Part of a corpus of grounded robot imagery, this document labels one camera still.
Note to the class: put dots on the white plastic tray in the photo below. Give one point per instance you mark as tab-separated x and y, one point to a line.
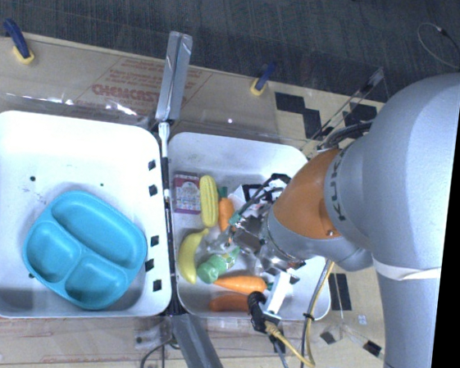
233	159
73	149

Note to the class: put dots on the brown cardboard board red print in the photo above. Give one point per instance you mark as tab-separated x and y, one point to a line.
102	78

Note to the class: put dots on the red packet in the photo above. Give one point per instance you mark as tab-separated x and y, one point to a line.
186	195

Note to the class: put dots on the long orange carrot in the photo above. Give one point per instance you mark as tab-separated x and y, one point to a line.
241	283

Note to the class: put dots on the yellow corn cob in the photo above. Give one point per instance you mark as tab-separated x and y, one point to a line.
209	201

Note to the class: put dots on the orange sausage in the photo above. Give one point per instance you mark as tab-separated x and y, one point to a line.
229	302

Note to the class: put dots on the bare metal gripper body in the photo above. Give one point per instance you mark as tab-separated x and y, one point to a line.
251	235

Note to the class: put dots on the green toy vegetable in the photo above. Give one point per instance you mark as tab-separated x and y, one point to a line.
212	268

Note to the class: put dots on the yellow banana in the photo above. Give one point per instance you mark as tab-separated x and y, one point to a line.
188	257

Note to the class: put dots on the blue divided plate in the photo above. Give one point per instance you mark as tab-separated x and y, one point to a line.
91	241

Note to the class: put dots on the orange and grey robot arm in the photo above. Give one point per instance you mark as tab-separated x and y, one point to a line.
401	165

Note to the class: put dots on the small orange carrot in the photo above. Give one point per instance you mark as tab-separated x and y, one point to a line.
225	213

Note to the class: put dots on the black cylinder on white bracket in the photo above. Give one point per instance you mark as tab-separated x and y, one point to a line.
277	293

